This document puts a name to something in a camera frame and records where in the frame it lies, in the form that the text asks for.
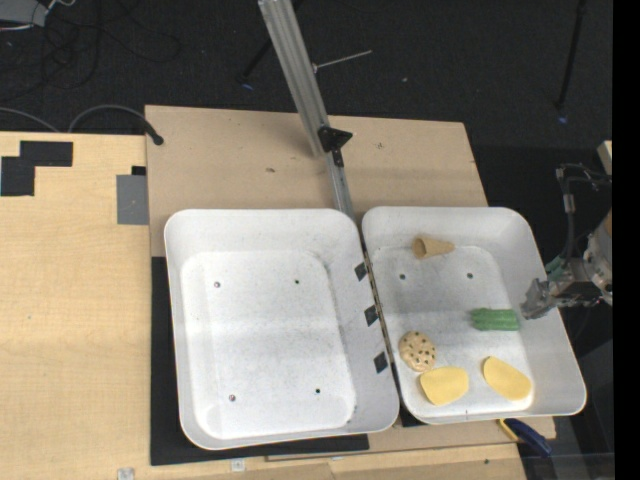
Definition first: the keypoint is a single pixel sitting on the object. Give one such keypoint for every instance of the green pea pod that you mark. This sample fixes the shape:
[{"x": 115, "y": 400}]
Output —
[{"x": 495, "y": 319}]

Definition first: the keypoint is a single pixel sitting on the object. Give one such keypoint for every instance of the tan ice cream cone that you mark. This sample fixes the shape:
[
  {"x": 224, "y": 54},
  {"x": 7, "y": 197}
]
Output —
[{"x": 429, "y": 247}]

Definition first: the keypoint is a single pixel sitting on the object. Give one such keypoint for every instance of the brown cardboard board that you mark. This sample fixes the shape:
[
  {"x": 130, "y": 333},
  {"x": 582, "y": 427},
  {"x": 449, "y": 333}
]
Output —
[{"x": 240, "y": 160}]

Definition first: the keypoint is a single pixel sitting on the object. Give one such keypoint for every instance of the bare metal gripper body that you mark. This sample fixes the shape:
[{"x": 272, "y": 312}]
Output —
[{"x": 575, "y": 292}]

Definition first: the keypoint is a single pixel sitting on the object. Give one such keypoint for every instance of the yellow potato crisp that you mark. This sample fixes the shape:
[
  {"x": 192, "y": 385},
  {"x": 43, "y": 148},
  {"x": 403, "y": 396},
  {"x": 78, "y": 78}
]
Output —
[
  {"x": 506, "y": 379},
  {"x": 444, "y": 385}
]

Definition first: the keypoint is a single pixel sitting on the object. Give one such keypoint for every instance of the chocolate chip biscuit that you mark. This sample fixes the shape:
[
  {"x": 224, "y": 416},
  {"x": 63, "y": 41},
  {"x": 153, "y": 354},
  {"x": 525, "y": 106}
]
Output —
[{"x": 416, "y": 351}]

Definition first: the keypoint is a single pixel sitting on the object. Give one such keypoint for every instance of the white plastic tray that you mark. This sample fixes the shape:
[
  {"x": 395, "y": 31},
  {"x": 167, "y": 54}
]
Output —
[
  {"x": 270, "y": 343},
  {"x": 450, "y": 298}
]

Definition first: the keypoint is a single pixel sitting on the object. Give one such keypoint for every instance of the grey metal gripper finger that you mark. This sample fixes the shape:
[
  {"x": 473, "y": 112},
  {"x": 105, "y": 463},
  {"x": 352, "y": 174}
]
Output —
[
  {"x": 539, "y": 288},
  {"x": 531, "y": 309}
]

